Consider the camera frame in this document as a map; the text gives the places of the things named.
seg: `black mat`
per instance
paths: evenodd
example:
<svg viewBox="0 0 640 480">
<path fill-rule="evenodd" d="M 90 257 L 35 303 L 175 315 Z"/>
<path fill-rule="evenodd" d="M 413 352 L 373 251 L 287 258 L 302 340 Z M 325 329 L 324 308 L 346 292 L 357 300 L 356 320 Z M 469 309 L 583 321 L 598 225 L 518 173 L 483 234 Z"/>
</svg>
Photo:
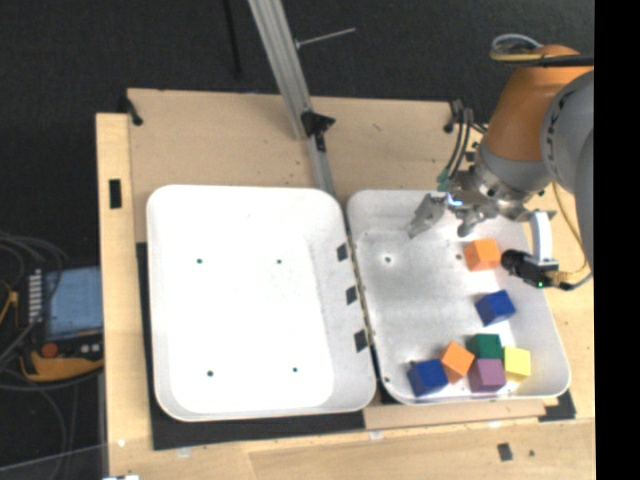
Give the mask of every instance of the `black mat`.
<svg viewBox="0 0 640 480">
<path fill-rule="evenodd" d="M 333 434 L 336 432 L 364 429 L 364 416 L 362 411 L 344 414 L 193 423 L 176 420 L 165 413 L 156 400 L 153 385 L 147 244 L 136 244 L 136 254 L 138 257 L 140 303 L 144 327 L 144 349 L 147 364 L 153 447 L 155 450 L 229 441 Z"/>
</svg>

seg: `cube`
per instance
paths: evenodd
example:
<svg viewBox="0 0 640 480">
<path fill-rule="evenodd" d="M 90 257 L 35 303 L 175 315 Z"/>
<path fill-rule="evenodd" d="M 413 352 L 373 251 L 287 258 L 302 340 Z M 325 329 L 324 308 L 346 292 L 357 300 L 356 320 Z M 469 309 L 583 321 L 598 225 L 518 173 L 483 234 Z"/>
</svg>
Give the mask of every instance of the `cube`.
<svg viewBox="0 0 640 480">
<path fill-rule="evenodd" d="M 488 293 L 476 302 L 475 306 L 485 327 L 502 322 L 516 312 L 507 290 Z"/>
<path fill-rule="evenodd" d="M 472 272 L 490 270 L 500 265 L 500 249 L 493 238 L 480 238 L 467 244 L 463 250 L 467 267 Z"/>
<path fill-rule="evenodd" d="M 458 382 L 467 374 L 475 357 L 473 353 L 455 341 L 451 341 L 447 345 L 440 356 L 440 362 L 451 384 Z"/>
<path fill-rule="evenodd" d="M 531 375 L 531 352 L 519 347 L 504 347 L 504 371 L 508 381 L 522 382 Z"/>
<path fill-rule="evenodd" d="M 449 380 L 440 359 L 413 363 L 407 372 L 411 389 L 416 396 L 423 396 L 444 388 Z"/>
<path fill-rule="evenodd" d="M 476 334 L 467 340 L 467 350 L 476 358 L 502 359 L 502 340 L 499 334 Z"/>
<path fill-rule="evenodd" d="M 502 359 L 476 359 L 469 368 L 467 378 L 469 388 L 474 393 L 498 391 L 507 383 Z"/>
</svg>

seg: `orange cube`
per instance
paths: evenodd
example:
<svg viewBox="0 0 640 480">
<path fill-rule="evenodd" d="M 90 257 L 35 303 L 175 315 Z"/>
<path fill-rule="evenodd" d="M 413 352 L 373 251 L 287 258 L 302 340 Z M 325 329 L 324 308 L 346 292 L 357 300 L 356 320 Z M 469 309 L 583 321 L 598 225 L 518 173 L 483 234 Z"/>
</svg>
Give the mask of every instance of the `orange cube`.
<svg viewBox="0 0 640 480">
<path fill-rule="evenodd" d="M 440 356 L 444 373 L 451 384 L 464 377 L 476 356 L 455 341 L 451 341 Z"/>
<path fill-rule="evenodd" d="M 469 270 L 489 270 L 500 265 L 500 249 L 493 238 L 480 238 L 464 248 L 464 257 Z"/>
</svg>

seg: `empty white tray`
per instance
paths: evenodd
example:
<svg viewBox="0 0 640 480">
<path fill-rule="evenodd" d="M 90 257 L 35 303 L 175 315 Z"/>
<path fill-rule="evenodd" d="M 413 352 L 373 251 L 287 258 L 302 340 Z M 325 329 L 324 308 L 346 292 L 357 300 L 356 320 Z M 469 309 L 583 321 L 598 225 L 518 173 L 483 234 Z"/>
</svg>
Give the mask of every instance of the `empty white tray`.
<svg viewBox="0 0 640 480">
<path fill-rule="evenodd" d="M 307 188 L 170 185 L 147 203 L 156 398 L 213 421 L 355 411 L 375 393 L 343 213 Z"/>
<path fill-rule="evenodd" d="M 460 238 L 461 221 L 446 211 L 433 228 L 411 240 L 408 225 L 425 195 L 415 190 L 367 190 L 354 194 L 347 205 L 364 304 L 387 391 L 405 404 L 562 394 L 570 381 L 569 364 L 544 291 L 509 276 L 501 266 L 471 272 L 463 255 L 464 247 L 477 238 L 495 238 L 502 252 L 529 251 L 523 225 L 497 217 Z M 474 302 L 502 289 L 516 313 L 483 326 Z M 441 391 L 416 397 L 407 378 L 411 361 L 438 358 L 449 341 L 464 345 L 478 333 L 495 333 L 503 345 L 528 349 L 531 376 L 482 394 L 472 393 L 464 377 Z"/>
</svg>

